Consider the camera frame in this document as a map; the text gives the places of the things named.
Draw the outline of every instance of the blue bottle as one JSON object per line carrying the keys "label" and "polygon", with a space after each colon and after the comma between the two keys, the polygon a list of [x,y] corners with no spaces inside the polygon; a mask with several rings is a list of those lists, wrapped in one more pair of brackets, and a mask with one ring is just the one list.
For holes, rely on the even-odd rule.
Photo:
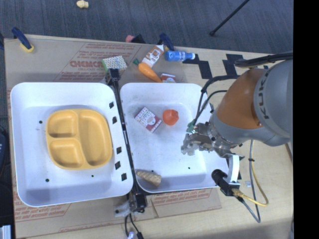
{"label": "blue bottle", "polygon": [[179,50],[168,50],[165,53],[165,60],[167,61],[184,61],[186,59],[194,59],[195,53],[186,53]]}

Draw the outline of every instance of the yellow clamp pad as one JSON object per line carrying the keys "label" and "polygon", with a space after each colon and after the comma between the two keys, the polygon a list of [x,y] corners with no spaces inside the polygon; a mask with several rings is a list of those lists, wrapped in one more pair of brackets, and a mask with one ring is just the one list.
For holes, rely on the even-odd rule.
{"label": "yellow clamp pad", "polygon": [[22,43],[20,43],[20,47],[27,53],[31,53],[34,50],[34,46],[32,44],[30,45],[31,45],[31,48],[27,49]]}

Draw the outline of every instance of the gray floor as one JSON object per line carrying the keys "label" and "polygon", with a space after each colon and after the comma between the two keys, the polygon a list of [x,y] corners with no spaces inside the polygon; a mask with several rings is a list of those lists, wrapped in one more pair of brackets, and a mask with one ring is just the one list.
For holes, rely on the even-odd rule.
{"label": "gray floor", "polygon": [[[280,53],[293,50],[294,0],[250,0],[216,34],[244,0],[0,0],[0,32],[124,41],[141,34],[157,43],[166,33],[175,46]],[[0,125],[7,129],[4,53],[0,50]],[[1,181],[10,181],[9,166]]]}

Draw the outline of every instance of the yellow object on floor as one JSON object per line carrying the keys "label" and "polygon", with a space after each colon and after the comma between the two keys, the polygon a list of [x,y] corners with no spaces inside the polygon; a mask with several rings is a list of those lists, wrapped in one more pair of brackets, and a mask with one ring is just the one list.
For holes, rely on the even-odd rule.
{"label": "yellow object on floor", "polygon": [[97,111],[56,111],[46,123],[50,157],[63,169],[82,170],[107,164],[113,153],[110,129]]}

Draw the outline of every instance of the table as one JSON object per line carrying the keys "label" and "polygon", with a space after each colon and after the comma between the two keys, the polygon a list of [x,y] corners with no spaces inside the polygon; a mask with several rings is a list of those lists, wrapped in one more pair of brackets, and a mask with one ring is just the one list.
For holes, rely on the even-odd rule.
{"label": "table", "polygon": [[[20,82],[46,82],[46,81],[90,81],[102,82],[104,69],[100,67],[101,57],[122,55],[128,64],[126,72],[120,81],[120,86],[125,82],[149,82],[149,79],[141,75],[133,60],[143,59],[145,54],[152,48],[150,44],[132,44],[98,40],[81,40],[71,38],[60,38],[50,36],[26,35],[29,41],[35,46],[32,53],[26,53],[19,46],[18,40],[5,40],[5,63],[8,93],[12,87]],[[259,53],[234,52],[223,50],[209,50],[198,48],[176,47],[176,50],[194,52],[198,54],[200,60],[208,61],[213,76],[224,75],[224,62],[227,61],[226,54],[243,55],[245,59],[264,56]],[[154,66],[154,70],[160,73],[170,73],[176,75],[177,82],[196,83],[203,86],[206,79],[201,78],[197,65],[182,64],[180,62],[167,62],[164,59],[159,60]],[[246,69],[236,69],[238,74]],[[232,80],[216,82],[207,90],[212,93],[214,90],[228,89]],[[221,101],[222,95],[216,95],[211,102],[216,106]],[[249,155],[250,143],[246,142],[241,148],[237,147],[233,152],[241,155]],[[222,208],[206,210],[204,212],[187,213],[178,216],[169,216],[164,218],[146,219],[136,221],[135,224],[143,233],[145,238],[171,238],[171,239],[225,239],[225,238],[268,238],[268,239],[286,239],[292,221],[294,211],[293,199],[293,166],[290,151],[287,145],[278,147],[269,147],[262,143],[255,142],[255,169],[260,184],[265,191],[269,206],[260,207],[261,223],[258,224],[247,209],[241,205],[235,198],[225,197],[219,190],[216,194],[219,196]],[[15,174],[14,155],[11,155],[13,175]],[[251,188],[247,186],[249,181],[248,159],[241,161],[240,172],[242,176],[241,190],[249,196],[252,196]],[[257,199],[262,202],[262,196],[257,191]],[[15,218],[21,216],[17,211],[18,197],[15,192]],[[96,202],[90,201],[83,205],[83,211],[74,212],[69,218],[87,215],[87,210],[94,208]],[[63,216],[65,212],[57,209],[55,219]],[[65,233],[50,234],[50,224],[38,216],[37,227],[38,234],[26,233],[27,225],[25,221],[16,219],[17,237],[23,238],[108,238],[121,239],[125,237],[123,222],[100,223],[96,226],[88,226],[87,229],[78,230],[78,228],[68,229]]]}

